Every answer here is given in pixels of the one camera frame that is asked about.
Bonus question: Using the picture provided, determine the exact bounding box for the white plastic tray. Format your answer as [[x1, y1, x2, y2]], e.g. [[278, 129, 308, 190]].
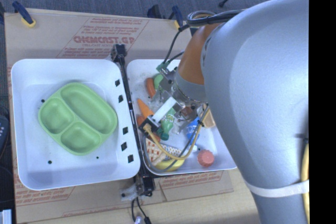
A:
[[10, 58, 141, 191], [125, 59, 238, 177]]

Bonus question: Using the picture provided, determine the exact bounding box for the green round toy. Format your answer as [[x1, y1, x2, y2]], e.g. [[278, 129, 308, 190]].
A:
[[153, 73, 165, 90]]

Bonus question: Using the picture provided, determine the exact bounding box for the tan toy bread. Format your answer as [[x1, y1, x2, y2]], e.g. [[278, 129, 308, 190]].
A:
[[203, 109, 216, 129]]

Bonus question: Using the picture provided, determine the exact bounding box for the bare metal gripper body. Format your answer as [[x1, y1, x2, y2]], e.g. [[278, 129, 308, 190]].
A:
[[158, 68, 208, 122]]

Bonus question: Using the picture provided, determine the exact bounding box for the yellow banana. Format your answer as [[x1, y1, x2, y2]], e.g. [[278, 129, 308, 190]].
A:
[[151, 157, 186, 173]]

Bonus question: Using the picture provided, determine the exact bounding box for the green divided plate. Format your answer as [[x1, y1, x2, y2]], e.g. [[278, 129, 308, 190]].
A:
[[38, 82, 119, 156]]

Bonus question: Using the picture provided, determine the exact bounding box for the orange toy sausage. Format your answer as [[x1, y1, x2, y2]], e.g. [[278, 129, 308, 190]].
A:
[[145, 77, 156, 99]]

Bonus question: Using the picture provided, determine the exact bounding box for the orange toy carrot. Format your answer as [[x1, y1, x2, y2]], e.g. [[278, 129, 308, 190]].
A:
[[136, 98, 155, 118]]

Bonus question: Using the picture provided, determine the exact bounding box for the green plastic bottle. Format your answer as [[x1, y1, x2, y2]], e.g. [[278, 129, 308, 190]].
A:
[[160, 108, 176, 141]]

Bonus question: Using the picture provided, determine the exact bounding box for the clear bottle with blue label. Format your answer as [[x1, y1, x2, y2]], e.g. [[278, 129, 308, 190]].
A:
[[185, 116, 202, 152]]

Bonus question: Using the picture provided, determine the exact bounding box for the brown cardboard board red print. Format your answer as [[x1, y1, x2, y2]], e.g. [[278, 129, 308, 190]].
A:
[[4, 7, 235, 224]]

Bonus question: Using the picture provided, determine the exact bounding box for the black block with thin wires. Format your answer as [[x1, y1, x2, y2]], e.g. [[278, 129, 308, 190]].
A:
[[133, 175, 156, 197], [110, 44, 128, 62]]

